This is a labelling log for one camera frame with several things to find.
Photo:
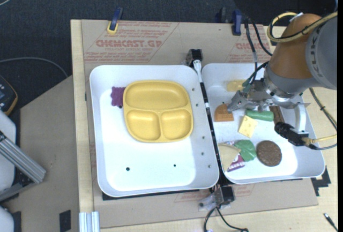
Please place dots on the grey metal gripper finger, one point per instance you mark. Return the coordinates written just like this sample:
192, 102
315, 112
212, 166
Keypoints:
254, 107
234, 102

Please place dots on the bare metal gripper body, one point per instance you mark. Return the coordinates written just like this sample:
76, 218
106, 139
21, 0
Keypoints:
261, 93

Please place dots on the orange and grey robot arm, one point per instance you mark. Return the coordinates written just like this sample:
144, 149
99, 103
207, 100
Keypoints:
292, 54

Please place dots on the green cucumber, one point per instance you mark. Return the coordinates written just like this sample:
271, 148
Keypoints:
260, 115

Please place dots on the pale yellow flat slice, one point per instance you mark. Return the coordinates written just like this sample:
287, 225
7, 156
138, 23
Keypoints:
234, 85

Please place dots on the orange waffle biscuit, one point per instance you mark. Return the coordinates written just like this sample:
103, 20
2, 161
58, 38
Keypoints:
222, 115

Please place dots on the yellow cheese slice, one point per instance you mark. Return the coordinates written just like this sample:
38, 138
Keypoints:
247, 126

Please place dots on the thin black and white rod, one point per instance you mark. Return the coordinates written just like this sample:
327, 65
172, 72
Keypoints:
207, 107

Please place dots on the green lettuce leaf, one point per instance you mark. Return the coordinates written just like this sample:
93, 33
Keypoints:
246, 149

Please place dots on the brown round biscuit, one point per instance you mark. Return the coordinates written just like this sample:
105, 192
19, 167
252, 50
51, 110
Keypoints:
268, 153

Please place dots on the tan bread slice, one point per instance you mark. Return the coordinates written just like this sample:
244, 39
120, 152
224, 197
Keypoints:
226, 153

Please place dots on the white plastic tray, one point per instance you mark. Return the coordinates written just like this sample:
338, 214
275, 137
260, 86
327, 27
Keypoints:
289, 169
150, 166

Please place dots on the yellow divided plate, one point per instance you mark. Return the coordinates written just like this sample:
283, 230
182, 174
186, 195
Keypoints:
156, 107

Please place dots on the brown cardboard board red print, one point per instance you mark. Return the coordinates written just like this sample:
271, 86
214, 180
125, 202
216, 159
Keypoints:
166, 38

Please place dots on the purple grapes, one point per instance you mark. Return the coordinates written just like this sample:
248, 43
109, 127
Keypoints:
117, 95

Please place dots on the black cylinder on white bracket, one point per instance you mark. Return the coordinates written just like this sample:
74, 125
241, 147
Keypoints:
290, 133

